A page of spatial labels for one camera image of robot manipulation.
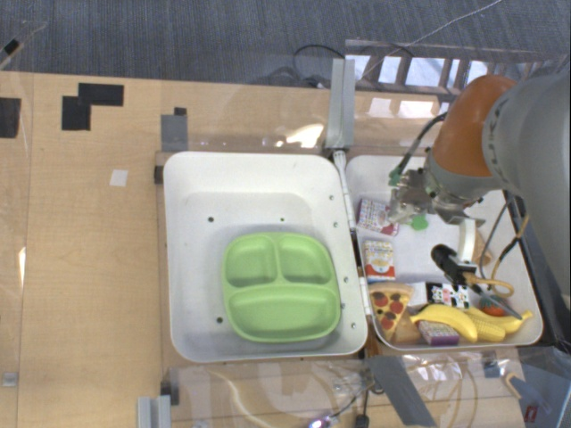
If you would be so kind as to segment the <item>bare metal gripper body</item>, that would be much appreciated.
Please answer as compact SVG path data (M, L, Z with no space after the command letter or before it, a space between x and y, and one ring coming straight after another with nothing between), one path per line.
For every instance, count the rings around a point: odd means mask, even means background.
M393 188L393 198L401 202L427 202L427 213L434 214L449 225L460 225L465 220L474 220L476 226L484 224L483 218L472 218L465 209L474 205L439 189L434 177L426 169L410 169L401 175Z

